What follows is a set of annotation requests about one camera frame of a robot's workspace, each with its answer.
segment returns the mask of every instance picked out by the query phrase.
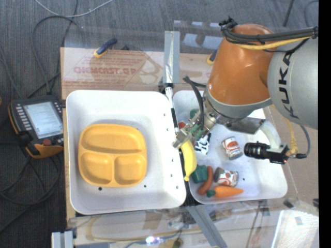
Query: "white tray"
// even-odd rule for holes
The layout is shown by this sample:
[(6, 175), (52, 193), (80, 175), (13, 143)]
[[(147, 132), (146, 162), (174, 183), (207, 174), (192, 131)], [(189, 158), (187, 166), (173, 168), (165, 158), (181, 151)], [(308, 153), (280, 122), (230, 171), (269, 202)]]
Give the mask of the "white tray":
[[(77, 90), (66, 101), (70, 200), (85, 215), (180, 206), (186, 198), (178, 150), (173, 148), (174, 123), (167, 98), (154, 91)], [(102, 188), (87, 183), (78, 169), (81, 132), (95, 123), (138, 128), (147, 144), (147, 172), (127, 188)]]
[[(199, 109), (199, 105), (193, 91), (179, 91), (173, 97), (177, 120), (187, 122), (192, 109)], [(251, 117), (265, 118), (262, 109), (254, 111)], [(210, 146), (207, 155), (197, 152), (198, 165), (210, 165), (213, 170), (222, 167), (239, 172), (237, 188), (243, 189), (244, 193), (226, 198), (208, 198), (197, 193), (201, 183), (196, 184), (190, 179), (189, 186), (192, 196), (202, 204), (218, 204), (247, 200), (271, 199), (283, 197), (288, 189), (288, 184), (280, 164), (270, 163), (268, 159), (257, 160), (245, 155), (235, 160), (229, 160), (222, 146), (222, 141), (230, 136), (235, 136), (241, 149), (247, 142), (269, 144), (269, 140), (262, 131), (255, 135), (243, 134), (228, 130), (222, 125), (212, 128)]]

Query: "toy banana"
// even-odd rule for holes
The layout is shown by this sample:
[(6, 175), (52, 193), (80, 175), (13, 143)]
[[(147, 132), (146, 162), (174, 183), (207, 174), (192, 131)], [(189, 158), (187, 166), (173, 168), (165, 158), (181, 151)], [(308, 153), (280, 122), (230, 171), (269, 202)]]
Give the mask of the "toy banana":
[(189, 181), (190, 175), (197, 168), (197, 158), (195, 156), (195, 150), (192, 142), (189, 139), (181, 145), (180, 149), (182, 150), (184, 157), (184, 170), (185, 170), (184, 180)]

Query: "can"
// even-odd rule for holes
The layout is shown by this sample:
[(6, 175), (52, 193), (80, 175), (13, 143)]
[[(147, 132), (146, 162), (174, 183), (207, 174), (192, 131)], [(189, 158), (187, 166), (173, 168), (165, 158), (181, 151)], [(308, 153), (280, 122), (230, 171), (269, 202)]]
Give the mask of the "can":
[(214, 173), (214, 182), (227, 185), (229, 187), (235, 187), (238, 183), (238, 172), (232, 170), (226, 170), (221, 167), (216, 168)]
[(235, 137), (229, 137), (222, 142), (223, 148), (229, 157), (229, 160), (234, 160), (244, 153), (242, 152)]

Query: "yellow divided plate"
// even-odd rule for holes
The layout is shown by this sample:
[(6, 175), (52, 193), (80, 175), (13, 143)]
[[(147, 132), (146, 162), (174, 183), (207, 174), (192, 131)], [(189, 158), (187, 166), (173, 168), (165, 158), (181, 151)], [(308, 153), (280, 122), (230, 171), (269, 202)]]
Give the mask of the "yellow divided plate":
[(93, 124), (85, 128), (78, 146), (79, 171), (100, 187), (129, 187), (140, 183), (147, 170), (147, 149), (136, 128)]

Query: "gray floor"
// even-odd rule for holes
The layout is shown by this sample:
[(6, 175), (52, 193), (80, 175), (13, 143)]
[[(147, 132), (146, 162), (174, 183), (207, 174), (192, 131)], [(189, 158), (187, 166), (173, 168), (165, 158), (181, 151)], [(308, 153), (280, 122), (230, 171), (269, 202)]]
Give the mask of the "gray floor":
[[(60, 15), (70, 16), (75, 11), (76, 0), (39, 1)], [(108, 0), (79, 0), (76, 14), (88, 12), (105, 1)], [(240, 24), (261, 24), (274, 32), (318, 26), (317, 0), (295, 0), (288, 22), (283, 26), (289, 4), (290, 0), (115, 0), (92, 13), (75, 18), (78, 26), (87, 30), (83, 32), (84, 40), (81, 39), (77, 27), (72, 24), (66, 36), (66, 45), (72, 46), (76, 43), (79, 47), (95, 48), (104, 43), (107, 36), (115, 35), (118, 39), (115, 47), (117, 49), (124, 45), (132, 45), (146, 51), (162, 51), (163, 41), (160, 34), (162, 35), (165, 30), (189, 31), (185, 30), (186, 27), (177, 27), (176, 21), (219, 23), (228, 16)], [(13, 89), (3, 64), (8, 64), (21, 95), (29, 96), (44, 83), (41, 67), (32, 51), (32, 43), (35, 43), (41, 66), (50, 79), (59, 73), (59, 47), (63, 43), (69, 21), (63, 18), (49, 18), (38, 24), (52, 14), (34, 0), (0, 0), (0, 10), (0, 46), (4, 53), (4, 59), (0, 58), (0, 96), (3, 101), (0, 106), (0, 185), (5, 187), (13, 182), (18, 170), (22, 168), (24, 157), (18, 146), (13, 143), (12, 128), (9, 122), (5, 121), (9, 101), (18, 98), (18, 94)], [(36, 36), (35, 40), (32, 40), (34, 28)], [(106, 32), (91, 30), (110, 30), (113, 33), (105, 34)], [(213, 29), (211, 32), (218, 33), (219, 29)], [(181, 46), (187, 53), (209, 54), (214, 50), (213, 47), (185, 45), (183, 41)], [(46, 88), (42, 87), (32, 97), (43, 96), (46, 92)], [(55, 79), (52, 92), (61, 98), (59, 76)], [(286, 140), (289, 135), (284, 122), (277, 113), (274, 117), (281, 137)], [(309, 157), (300, 161), (293, 160), (289, 162), (289, 166), (298, 197), (312, 203), (313, 199), (319, 198), (318, 131), (308, 131), (312, 141)], [(295, 127), (295, 132), (299, 148), (305, 151), (306, 141), (302, 131)], [(32, 165), (40, 174), (45, 188), (49, 188), (56, 175), (52, 163), (33, 161)], [(11, 191), (11, 194), (16, 199), (29, 201), (42, 194), (32, 168), (27, 168), (24, 180)], [(25, 211), (26, 206), (14, 205), (0, 198), (0, 207), (0, 230), (13, 220), (8, 227), (0, 231), (1, 247), (49, 247), (50, 233), (64, 230), (66, 227), (64, 177), (61, 175), (51, 198), (30, 207), (15, 220), (18, 214)]]

